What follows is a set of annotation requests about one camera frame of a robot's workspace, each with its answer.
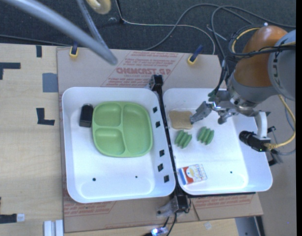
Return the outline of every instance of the cardboard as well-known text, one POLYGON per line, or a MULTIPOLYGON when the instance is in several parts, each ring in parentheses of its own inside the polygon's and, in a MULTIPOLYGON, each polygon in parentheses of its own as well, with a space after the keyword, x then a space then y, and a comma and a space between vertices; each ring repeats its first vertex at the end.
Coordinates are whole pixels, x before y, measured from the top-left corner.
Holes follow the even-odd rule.
MULTIPOLYGON (((166 217, 156 211, 169 202, 169 197, 91 204, 80 204, 70 198, 66 187, 61 97, 70 87, 147 88, 153 74, 163 76, 163 91, 214 88, 221 71, 218 57, 199 55, 195 64, 189 65, 187 59, 191 54, 112 50, 118 59, 118 64, 112 66, 86 48, 80 48, 76 58, 69 56, 69 50, 57 49, 65 232, 162 225, 166 217)), ((191 198, 191 203, 190 212, 179 214, 177 223, 263 214, 256 193, 191 198)))

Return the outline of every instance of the green divided plate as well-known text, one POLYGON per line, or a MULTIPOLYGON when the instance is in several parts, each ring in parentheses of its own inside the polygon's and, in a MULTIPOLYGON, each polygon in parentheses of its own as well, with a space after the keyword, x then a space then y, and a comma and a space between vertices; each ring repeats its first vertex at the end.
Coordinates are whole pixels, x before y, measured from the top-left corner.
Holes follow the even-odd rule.
POLYGON ((109 101, 97 105, 92 131, 96 148, 107 156, 143 156, 153 145, 149 113, 132 102, 109 101))

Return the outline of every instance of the brown sponge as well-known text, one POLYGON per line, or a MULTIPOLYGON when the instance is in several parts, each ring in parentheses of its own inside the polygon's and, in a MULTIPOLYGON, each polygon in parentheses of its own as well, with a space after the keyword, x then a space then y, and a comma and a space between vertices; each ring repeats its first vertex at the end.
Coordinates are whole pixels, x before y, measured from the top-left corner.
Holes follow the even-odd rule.
POLYGON ((174 129, 191 129, 192 124, 190 122, 190 111, 170 111, 169 118, 171 120, 171 126, 174 129))

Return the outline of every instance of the white tray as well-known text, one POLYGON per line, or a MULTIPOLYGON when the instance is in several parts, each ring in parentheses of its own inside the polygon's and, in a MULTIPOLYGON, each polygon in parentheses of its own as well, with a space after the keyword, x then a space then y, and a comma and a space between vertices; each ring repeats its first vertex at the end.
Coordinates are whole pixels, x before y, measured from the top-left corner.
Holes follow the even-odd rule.
POLYGON ((254 118, 237 115, 220 125, 218 114, 212 111, 203 120, 195 122, 192 129, 184 130, 192 134, 188 146, 180 148, 174 144, 179 130, 172 128, 169 112, 191 111, 194 114, 203 101, 208 102, 211 91, 209 88, 171 88, 163 96, 176 169, 202 164, 207 176, 204 181, 183 185, 178 174, 181 188, 191 195, 268 190, 273 179, 265 153, 257 152, 239 140, 239 133, 243 130, 257 133, 254 118), (208 145, 196 139, 203 126, 215 131, 208 145))
POLYGON ((67 189, 75 201, 106 202, 172 193, 176 181, 154 92, 145 88, 69 88, 62 96, 62 112, 67 189), (153 129, 149 153, 117 158, 105 156, 96 149, 92 129, 79 126, 81 108, 86 103, 96 106, 106 101, 130 101, 147 109, 153 129))

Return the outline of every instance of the black fabric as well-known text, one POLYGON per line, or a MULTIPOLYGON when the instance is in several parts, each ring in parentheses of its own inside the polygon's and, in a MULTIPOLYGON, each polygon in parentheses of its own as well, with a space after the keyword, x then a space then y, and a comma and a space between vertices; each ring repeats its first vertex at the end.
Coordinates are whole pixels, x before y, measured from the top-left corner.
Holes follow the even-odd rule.
MULTIPOLYGON (((52 8, 75 25, 89 33, 85 20, 75 0, 38 0, 52 8)), ((161 41, 172 27, 151 27, 124 24, 121 22, 116 1, 112 1, 112 9, 106 15, 99 15, 88 7, 98 31, 111 49, 144 50, 161 41)), ((296 26, 296 0, 119 0, 123 18, 139 24, 175 24, 179 17, 191 6, 209 4, 191 9, 179 24, 192 25, 206 31, 211 27, 211 16, 217 6, 230 5, 254 13, 268 20, 287 26, 296 26)), ((239 19, 236 15, 223 9, 218 10, 214 17, 215 31, 229 40, 230 36, 243 26, 253 23, 262 24, 266 20, 258 19, 241 10, 233 12, 246 17, 249 22, 239 19)), ((287 31, 294 28, 283 27, 287 31)), ((56 42, 73 45, 63 33, 46 23, 0 1, 0 34, 56 42)), ((219 38, 221 46, 226 50, 228 42, 219 38)), ((46 44, 36 41, 17 40, 0 37, 0 43, 46 44)), ((194 52, 203 45, 203 54, 212 54, 211 40, 201 31, 189 27, 177 27, 170 37, 153 51, 194 52)))

